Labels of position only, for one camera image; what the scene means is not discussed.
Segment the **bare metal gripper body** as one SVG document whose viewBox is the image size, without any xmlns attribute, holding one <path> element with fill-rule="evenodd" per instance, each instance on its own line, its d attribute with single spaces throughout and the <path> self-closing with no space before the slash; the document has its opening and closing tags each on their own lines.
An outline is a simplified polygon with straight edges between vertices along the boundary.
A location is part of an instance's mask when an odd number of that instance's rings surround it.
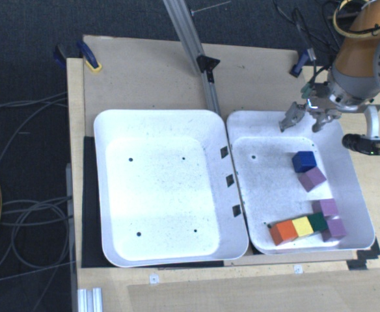
<svg viewBox="0 0 380 312">
<path fill-rule="evenodd" d="M 307 107 L 315 111 L 337 110 L 343 113 L 363 113 L 369 106 L 380 111 L 373 99 L 362 99 L 348 94 L 336 83 L 315 83 L 306 92 Z"/>
</svg>

